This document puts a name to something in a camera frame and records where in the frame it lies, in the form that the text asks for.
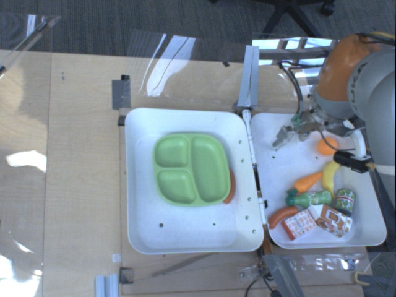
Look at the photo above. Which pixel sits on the thin black and white rod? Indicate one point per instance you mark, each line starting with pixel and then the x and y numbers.
pixel 251 141

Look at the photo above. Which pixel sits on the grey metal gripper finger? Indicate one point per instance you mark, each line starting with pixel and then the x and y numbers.
pixel 283 136
pixel 305 135

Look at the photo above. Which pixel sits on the black cylinder on white bracket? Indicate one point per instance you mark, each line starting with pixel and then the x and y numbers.
pixel 349 159

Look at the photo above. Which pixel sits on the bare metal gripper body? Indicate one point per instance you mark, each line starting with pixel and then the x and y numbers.
pixel 328 124

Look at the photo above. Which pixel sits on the green bottle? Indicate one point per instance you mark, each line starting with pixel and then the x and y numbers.
pixel 309 198

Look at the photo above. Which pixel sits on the yellow banana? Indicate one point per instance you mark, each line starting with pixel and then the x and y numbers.
pixel 328 178

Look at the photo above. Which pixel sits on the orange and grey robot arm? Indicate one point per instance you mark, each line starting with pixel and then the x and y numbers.
pixel 368 82

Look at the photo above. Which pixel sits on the green divided plate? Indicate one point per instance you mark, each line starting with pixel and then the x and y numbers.
pixel 204 166

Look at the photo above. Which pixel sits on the orange carrot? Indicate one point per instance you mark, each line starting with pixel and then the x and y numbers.
pixel 306 182

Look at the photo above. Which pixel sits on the white plastic tray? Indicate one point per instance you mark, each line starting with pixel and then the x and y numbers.
pixel 287 162
pixel 185 230

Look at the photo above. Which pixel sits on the flat orange and white packet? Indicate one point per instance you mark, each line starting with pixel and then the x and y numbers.
pixel 299 225

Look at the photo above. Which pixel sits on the orange toy orange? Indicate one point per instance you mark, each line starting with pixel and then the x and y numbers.
pixel 325 147

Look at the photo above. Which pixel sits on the green and white can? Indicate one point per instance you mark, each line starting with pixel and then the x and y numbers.
pixel 344 201

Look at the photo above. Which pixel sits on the orange and white carton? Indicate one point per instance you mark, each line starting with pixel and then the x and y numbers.
pixel 332 220

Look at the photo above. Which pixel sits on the orange toy sausage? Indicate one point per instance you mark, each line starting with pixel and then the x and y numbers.
pixel 231 190
pixel 281 216

